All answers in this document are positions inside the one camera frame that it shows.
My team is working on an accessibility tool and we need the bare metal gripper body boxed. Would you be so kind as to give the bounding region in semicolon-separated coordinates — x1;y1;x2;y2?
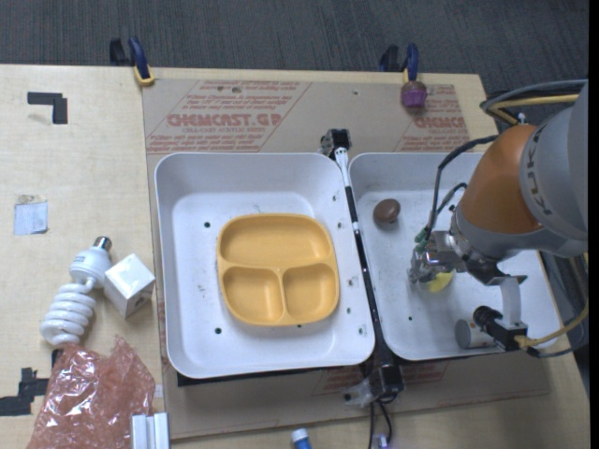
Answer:
423;230;470;281

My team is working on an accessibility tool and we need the yellow round toy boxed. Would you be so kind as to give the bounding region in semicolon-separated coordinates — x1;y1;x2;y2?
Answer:
426;270;455;295

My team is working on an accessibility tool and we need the white plastic tray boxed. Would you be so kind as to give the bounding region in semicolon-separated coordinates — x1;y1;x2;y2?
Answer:
347;152;563;362
153;152;377;380

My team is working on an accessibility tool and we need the thin black and white rod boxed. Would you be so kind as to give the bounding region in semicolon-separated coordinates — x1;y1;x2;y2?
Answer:
333;147;397;369

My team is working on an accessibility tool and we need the brown round toy biscuit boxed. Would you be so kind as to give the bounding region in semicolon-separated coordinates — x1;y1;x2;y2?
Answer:
372;197;402;226

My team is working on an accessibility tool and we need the small grey can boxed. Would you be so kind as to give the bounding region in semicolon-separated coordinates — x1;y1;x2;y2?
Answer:
454;318;497;351

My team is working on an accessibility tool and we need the yellow divided plate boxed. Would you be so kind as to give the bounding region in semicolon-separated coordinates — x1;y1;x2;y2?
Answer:
215;212;342;328

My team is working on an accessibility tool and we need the purple toy cupcake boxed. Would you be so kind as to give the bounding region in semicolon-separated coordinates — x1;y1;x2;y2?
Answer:
400;80;429;109

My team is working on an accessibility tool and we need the brown cardboard board red print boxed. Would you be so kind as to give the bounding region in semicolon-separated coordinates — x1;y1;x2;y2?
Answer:
141;78;551;442

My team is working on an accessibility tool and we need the white cube box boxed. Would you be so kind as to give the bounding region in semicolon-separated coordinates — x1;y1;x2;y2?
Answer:
103;252;157;320

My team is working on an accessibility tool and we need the white spiral light bulb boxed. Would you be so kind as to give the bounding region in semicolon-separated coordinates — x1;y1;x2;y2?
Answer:
38;236;115;348

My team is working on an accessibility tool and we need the pink bubble wrap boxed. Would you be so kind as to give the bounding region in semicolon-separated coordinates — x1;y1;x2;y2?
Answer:
24;334;157;449

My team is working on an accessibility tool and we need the black cylinder on white bracket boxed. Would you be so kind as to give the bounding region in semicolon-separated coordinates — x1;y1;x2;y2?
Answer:
472;276;531;353

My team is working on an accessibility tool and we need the black block with thin wires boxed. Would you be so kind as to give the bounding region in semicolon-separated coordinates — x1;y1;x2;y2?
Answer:
369;365;406;404
319;128;353;159

